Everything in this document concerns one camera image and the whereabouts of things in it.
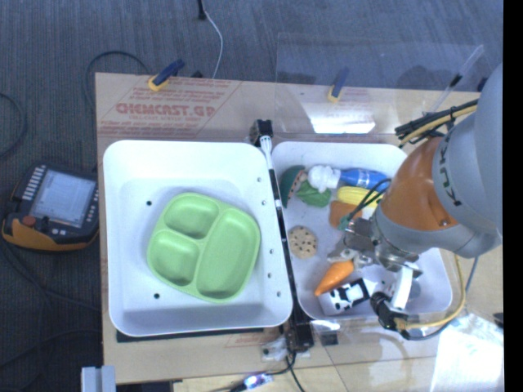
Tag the thin black and white rod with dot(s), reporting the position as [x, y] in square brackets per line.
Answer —
[282, 219]

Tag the green and tan toy slice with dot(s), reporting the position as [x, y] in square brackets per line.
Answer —
[289, 182]

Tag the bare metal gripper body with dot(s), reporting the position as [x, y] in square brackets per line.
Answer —
[361, 235]

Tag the yellow toy corn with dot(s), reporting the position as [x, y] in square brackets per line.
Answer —
[353, 195]

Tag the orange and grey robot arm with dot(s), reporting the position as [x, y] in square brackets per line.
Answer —
[412, 202]

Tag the black cylinder on white bracket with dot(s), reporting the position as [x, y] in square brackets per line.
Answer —
[398, 292]

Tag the blue bottle with white cap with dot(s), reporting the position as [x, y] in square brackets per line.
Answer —
[359, 177]

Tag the green toy lettuce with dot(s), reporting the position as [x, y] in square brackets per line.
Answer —
[314, 194]

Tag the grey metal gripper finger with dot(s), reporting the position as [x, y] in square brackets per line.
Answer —
[363, 259]
[338, 253]

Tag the tan chocolate chip biscuit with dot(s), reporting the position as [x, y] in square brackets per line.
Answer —
[302, 242]

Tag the orange toy carrot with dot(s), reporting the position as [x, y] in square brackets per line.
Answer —
[333, 278]

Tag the black and white carton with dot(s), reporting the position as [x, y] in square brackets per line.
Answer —
[343, 296]

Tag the orange toy block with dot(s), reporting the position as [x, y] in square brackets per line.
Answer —
[339, 212]

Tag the brown cardboard board red print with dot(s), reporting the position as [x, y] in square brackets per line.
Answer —
[171, 108]

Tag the green divided plate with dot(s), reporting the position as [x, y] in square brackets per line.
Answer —
[229, 251]

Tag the white plastic tray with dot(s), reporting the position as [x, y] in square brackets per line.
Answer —
[135, 259]
[355, 155]

